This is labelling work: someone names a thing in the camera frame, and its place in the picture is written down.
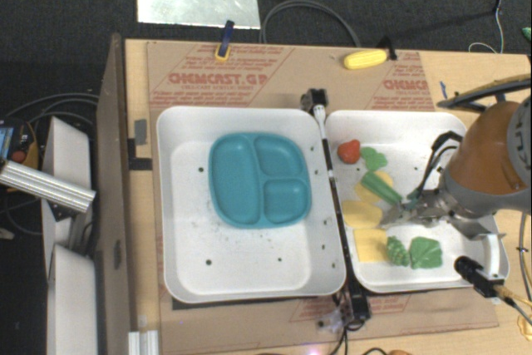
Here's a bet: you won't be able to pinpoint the large green lettuce leaf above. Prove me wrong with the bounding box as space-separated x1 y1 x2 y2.
408 236 444 270

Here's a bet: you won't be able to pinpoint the yellow corn cob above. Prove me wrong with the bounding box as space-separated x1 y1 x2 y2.
342 49 388 71

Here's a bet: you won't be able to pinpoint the black cylinder on white bracket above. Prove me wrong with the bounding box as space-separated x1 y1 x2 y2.
453 232 506 299

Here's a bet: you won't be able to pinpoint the white plastic tray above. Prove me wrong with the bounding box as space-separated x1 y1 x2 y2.
155 105 348 303
323 109 510 294

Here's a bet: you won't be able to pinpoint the thin black and white rod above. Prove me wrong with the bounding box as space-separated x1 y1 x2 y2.
313 105 359 297

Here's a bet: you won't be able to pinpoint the small green lettuce leaf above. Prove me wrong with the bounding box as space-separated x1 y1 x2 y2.
359 146 389 173

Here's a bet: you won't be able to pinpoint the green grapes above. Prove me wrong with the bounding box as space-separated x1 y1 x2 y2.
386 235 411 268

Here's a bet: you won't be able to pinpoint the blue divided plate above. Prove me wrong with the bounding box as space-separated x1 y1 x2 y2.
208 131 313 229

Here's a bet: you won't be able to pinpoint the brown cardboard board red print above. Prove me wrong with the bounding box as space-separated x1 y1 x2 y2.
145 41 500 346

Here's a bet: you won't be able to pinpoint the yellow crinkled chip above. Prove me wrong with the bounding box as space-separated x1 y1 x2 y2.
353 182 382 205

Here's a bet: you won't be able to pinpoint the yellow square cheese slice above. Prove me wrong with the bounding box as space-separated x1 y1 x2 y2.
353 229 390 264

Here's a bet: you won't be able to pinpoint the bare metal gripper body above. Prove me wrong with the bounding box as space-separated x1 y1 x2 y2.
408 190 470 229

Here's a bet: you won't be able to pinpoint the yellow rounded slice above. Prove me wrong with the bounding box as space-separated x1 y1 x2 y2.
341 200 384 230

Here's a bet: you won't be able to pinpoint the green cucumber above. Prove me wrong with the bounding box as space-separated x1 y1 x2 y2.
359 170 404 206

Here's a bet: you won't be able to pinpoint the red strawberry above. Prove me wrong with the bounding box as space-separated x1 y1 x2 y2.
336 139 362 165

